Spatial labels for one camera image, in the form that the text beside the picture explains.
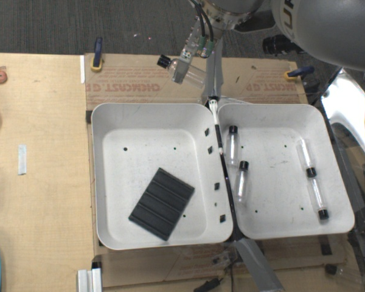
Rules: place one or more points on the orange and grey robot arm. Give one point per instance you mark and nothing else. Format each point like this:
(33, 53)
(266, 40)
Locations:
(328, 20)

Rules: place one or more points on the clear plastic bottle black cap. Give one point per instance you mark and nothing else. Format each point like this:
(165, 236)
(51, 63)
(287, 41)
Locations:
(241, 184)
(196, 75)
(232, 148)
(305, 157)
(317, 196)
(337, 271)

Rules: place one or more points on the white plastic tray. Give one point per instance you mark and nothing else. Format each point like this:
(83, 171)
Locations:
(276, 181)
(146, 151)

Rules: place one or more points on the black cylinder on white bracket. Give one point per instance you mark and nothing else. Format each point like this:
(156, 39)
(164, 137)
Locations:
(276, 44)

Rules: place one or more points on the brown cardboard board red print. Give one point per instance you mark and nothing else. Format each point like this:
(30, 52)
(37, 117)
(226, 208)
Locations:
(134, 81)

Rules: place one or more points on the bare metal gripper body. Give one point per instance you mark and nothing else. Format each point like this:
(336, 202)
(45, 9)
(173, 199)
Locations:
(222, 21)

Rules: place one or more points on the thin black and white rod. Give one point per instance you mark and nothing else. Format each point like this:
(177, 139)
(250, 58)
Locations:
(222, 160)

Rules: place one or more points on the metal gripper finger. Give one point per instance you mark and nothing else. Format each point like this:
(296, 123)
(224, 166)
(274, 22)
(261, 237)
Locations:
(180, 70)

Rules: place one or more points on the black ribbed rectangular block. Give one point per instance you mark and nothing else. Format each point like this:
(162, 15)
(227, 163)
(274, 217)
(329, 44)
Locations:
(162, 204)

